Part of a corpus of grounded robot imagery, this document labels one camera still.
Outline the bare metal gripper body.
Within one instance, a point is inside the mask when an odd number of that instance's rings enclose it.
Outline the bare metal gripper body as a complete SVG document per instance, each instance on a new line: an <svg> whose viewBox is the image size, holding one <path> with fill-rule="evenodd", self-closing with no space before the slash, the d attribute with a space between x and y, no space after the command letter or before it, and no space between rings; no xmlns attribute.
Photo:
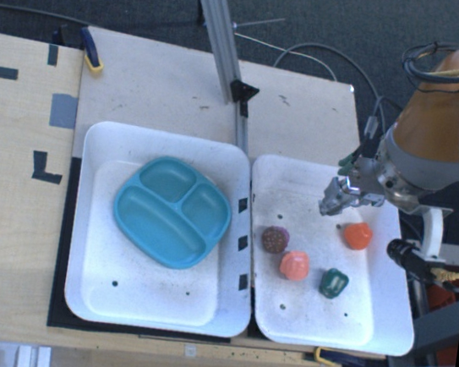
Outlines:
<svg viewBox="0 0 459 367"><path fill-rule="evenodd" d="M388 201L407 214L423 215L430 210L420 198L428 192L406 181L394 164L385 160L359 157L347 175L346 192L363 205L379 206Z"/></svg>

